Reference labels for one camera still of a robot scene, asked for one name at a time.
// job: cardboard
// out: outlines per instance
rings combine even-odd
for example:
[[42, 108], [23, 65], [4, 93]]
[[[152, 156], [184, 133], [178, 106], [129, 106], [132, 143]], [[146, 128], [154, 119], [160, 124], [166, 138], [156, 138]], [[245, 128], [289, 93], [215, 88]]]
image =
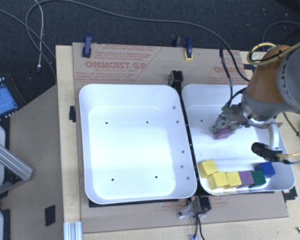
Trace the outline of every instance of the cardboard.
[[[187, 84], [228, 84], [219, 50], [193, 49], [193, 60], [184, 57], [184, 48], [138, 45], [91, 44], [91, 57], [82, 57], [83, 43], [73, 43], [73, 74], [76, 106], [78, 170], [83, 233], [192, 225], [191, 219], [178, 219], [177, 210], [186, 199], [151, 203], [98, 206], [85, 193], [79, 91], [85, 85], [166, 84], [171, 71], [182, 71]], [[245, 76], [239, 51], [232, 51], [240, 72]], [[223, 51], [232, 83], [247, 84], [237, 73], [231, 56]], [[211, 210], [202, 223], [247, 221], [288, 216], [280, 191], [254, 194], [212, 196]]]

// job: empty white tray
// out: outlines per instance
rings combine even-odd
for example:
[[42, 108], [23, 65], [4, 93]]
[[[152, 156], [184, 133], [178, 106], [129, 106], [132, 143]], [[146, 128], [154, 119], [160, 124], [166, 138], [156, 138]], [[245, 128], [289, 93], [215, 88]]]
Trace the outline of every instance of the empty white tray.
[[[235, 85], [233, 93], [244, 88]], [[267, 129], [256, 127], [239, 128], [226, 139], [215, 139], [210, 130], [215, 124], [221, 108], [230, 98], [230, 88], [227, 85], [189, 84], [182, 90], [182, 97], [191, 131], [193, 149], [197, 164], [214, 159], [219, 172], [254, 170], [254, 165], [266, 162], [262, 157], [251, 151], [254, 142], [270, 144]], [[241, 95], [234, 98], [232, 104], [238, 104]], [[286, 154], [282, 138], [279, 138], [279, 148]], [[211, 190], [208, 180], [200, 178], [201, 186], [212, 195], [253, 193], [267, 191], [289, 190], [295, 185], [295, 175], [292, 166], [281, 162], [272, 163], [275, 175], [266, 179], [266, 183], [254, 188], [230, 188], [228, 190]]]
[[197, 180], [178, 93], [88, 84], [79, 93], [84, 185], [97, 204], [191, 197]]

